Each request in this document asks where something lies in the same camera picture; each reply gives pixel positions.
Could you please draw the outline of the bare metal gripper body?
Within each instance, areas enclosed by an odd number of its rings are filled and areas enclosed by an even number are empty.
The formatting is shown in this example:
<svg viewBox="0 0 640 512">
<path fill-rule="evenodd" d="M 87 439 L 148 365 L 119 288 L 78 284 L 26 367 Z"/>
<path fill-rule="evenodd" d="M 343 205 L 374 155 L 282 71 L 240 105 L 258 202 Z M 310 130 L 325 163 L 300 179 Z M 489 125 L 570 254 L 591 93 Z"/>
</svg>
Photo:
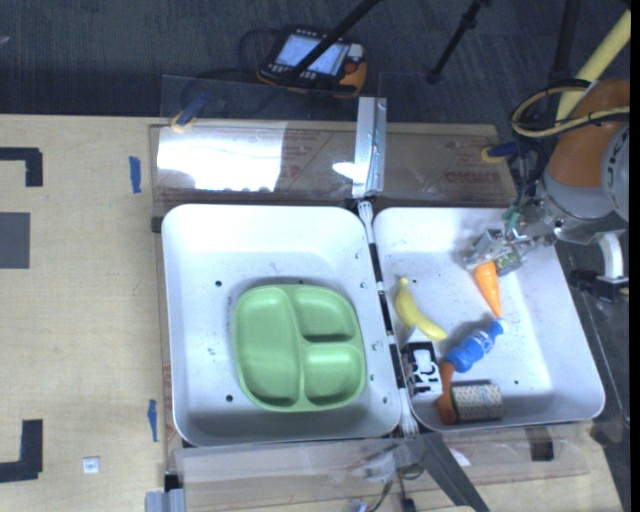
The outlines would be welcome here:
<svg viewBox="0 0 640 512">
<path fill-rule="evenodd" d="M 607 235 L 620 237 L 624 228 L 608 226 L 604 218 L 586 219 L 562 212 L 516 209 L 506 213 L 506 238 L 519 248 L 549 246 L 556 241 L 596 245 Z"/>
</svg>

